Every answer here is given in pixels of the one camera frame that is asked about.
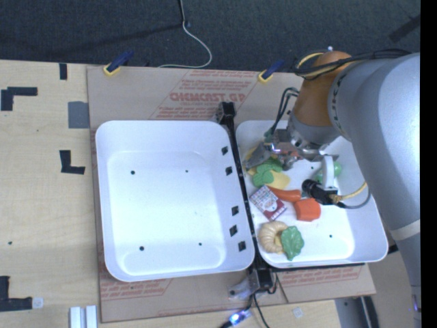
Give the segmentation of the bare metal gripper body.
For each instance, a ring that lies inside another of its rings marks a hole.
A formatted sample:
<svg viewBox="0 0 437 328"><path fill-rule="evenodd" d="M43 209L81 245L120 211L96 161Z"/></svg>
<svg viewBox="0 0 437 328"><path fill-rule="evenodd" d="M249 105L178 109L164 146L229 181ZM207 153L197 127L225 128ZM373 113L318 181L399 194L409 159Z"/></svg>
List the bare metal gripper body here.
<svg viewBox="0 0 437 328"><path fill-rule="evenodd" d="M333 128L276 128L264 135L269 150L277 156L308 161L320 161L324 156L322 151L338 137Z"/></svg>

